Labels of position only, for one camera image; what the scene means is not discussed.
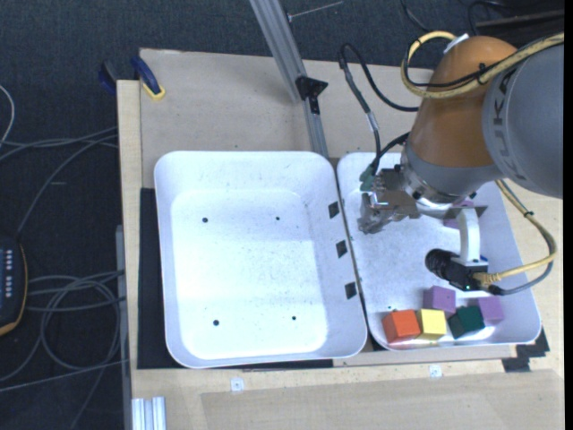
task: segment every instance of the yellow cable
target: yellow cable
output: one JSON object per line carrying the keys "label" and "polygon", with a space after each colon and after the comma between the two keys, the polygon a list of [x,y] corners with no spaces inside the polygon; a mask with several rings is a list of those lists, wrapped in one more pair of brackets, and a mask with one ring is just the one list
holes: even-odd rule
{"label": "yellow cable", "polygon": [[539,230],[539,232],[547,241],[547,245],[549,246],[549,254],[541,260],[530,262],[529,264],[524,264],[523,266],[518,266],[517,268],[512,268],[503,272],[476,272],[472,277],[479,280],[484,287],[488,287],[493,282],[497,282],[508,276],[513,276],[519,274],[520,272],[530,271],[532,269],[538,268],[539,266],[549,264],[557,256],[557,244],[555,243],[555,239],[550,234],[550,232],[534,218],[532,212],[528,211],[521,204],[521,202],[519,202],[519,199],[517,199],[516,196],[507,188],[507,185],[505,185],[504,182],[496,180],[495,183],[500,188],[501,192],[516,207],[516,209],[518,209],[523,214],[523,216],[526,217]]}
{"label": "yellow cable", "polygon": [[400,69],[402,82],[407,87],[407,89],[410,90],[410,92],[414,93],[416,96],[427,99],[448,99],[456,97],[460,94],[464,94],[466,92],[469,92],[470,90],[479,88],[480,86],[487,83],[490,79],[495,77],[498,73],[501,73],[504,70],[509,69],[513,65],[523,61],[524,59],[532,56],[533,54],[542,51],[544,49],[547,49],[548,47],[564,43],[565,32],[561,32],[556,35],[540,39],[535,43],[522,47],[512,55],[499,61],[492,69],[484,72],[483,74],[478,74],[478,76],[473,80],[470,80],[460,86],[457,86],[449,90],[435,90],[435,91],[424,90],[417,87],[406,77],[406,66],[410,64],[412,56],[418,50],[419,47],[421,47],[424,43],[430,41],[431,39],[452,40],[454,38],[455,36],[449,32],[436,30],[433,32],[426,33],[425,35],[417,39],[414,43],[412,43],[412,45],[410,45],[410,48],[408,49],[407,59],[402,61]]}

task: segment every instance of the red block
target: red block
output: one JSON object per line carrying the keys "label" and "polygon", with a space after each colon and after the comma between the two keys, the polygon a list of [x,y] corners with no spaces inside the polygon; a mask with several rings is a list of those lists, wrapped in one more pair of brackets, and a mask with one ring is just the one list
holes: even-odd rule
{"label": "red block", "polygon": [[413,309],[389,313],[382,319],[382,326],[388,343],[413,340],[422,332]]}

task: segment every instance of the empty white tray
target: empty white tray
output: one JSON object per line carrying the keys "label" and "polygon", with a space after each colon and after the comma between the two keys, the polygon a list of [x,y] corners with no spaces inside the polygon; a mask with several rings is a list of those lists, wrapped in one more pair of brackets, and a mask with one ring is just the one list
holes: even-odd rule
{"label": "empty white tray", "polygon": [[155,167],[166,341],[205,368],[350,357],[366,340],[334,169],[306,151]]}
{"label": "empty white tray", "polygon": [[[541,319],[531,289],[501,297],[505,318],[495,326],[454,340],[448,328],[438,341],[410,340],[388,343],[381,320],[393,310],[422,307],[423,291],[434,285],[456,291],[458,306],[471,305],[484,291],[458,290],[436,277],[425,267],[424,259],[433,248],[459,253],[459,232],[446,228],[442,221],[428,216],[389,223],[377,234],[365,235],[358,229],[362,193],[360,174],[372,162],[373,153],[351,153],[338,163],[337,174],[361,281],[366,317],[370,332],[384,348],[454,348],[468,344],[521,344],[533,341],[541,330]],[[393,168],[400,162],[399,153],[388,153],[381,167]],[[475,205],[488,206],[480,217],[481,255],[488,259],[491,272],[504,271],[522,264],[515,238],[499,189],[494,183],[482,186],[473,199]],[[527,282],[525,273],[499,282],[502,288],[514,288]]]}

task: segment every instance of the black floor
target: black floor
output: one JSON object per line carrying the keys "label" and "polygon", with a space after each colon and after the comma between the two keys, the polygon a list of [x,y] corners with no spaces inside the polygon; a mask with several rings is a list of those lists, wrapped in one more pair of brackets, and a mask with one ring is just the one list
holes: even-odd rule
{"label": "black floor", "polygon": [[[338,1],[344,3],[293,19],[303,58],[334,61],[339,46],[351,42],[369,63],[398,65],[408,43],[426,30],[472,34],[478,22],[564,8],[563,0],[495,0],[512,9],[472,6],[476,0],[406,0],[406,7],[400,0],[281,0],[291,14]],[[119,77],[132,78],[129,59],[140,47],[269,55],[248,0],[0,0],[0,84],[16,106],[8,140],[80,137],[115,127],[115,98],[99,84],[98,69],[109,60]],[[415,65],[432,68],[439,58],[437,48],[428,48]],[[9,120],[9,102],[0,93],[0,141]],[[27,217],[44,183],[82,145],[11,156],[15,147],[0,148],[0,231],[18,236],[31,279],[116,269],[122,212],[115,148],[95,145],[62,168]],[[63,282],[33,285],[50,289]],[[115,292],[115,280],[105,285]],[[30,297],[30,304],[46,305],[49,298]],[[67,295],[61,305],[103,300],[92,287]],[[68,428],[75,418],[76,428],[123,428],[120,367],[101,377],[99,370],[81,369],[108,360],[114,329],[113,305],[55,314],[43,329],[42,313],[26,311],[18,328],[0,338],[0,378],[26,360],[42,332],[57,357],[78,368],[58,363],[40,346],[18,374],[0,379],[0,429]],[[110,361],[120,359],[115,353]],[[29,383],[35,385],[21,388]],[[47,425],[49,409],[61,414]]]}

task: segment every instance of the white cable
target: white cable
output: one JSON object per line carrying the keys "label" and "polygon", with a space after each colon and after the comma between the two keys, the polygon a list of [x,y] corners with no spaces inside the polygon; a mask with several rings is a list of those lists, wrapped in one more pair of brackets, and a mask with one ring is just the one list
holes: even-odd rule
{"label": "white cable", "polygon": [[8,101],[10,102],[10,108],[11,108],[10,121],[8,122],[8,127],[6,128],[4,135],[0,139],[0,149],[2,149],[2,144],[8,138],[8,134],[10,133],[10,131],[12,131],[12,127],[14,125],[14,118],[16,117],[16,106],[14,105],[14,101],[12,99],[12,96],[10,95],[10,92],[8,92],[2,84],[0,84],[0,90],[8,98]]}

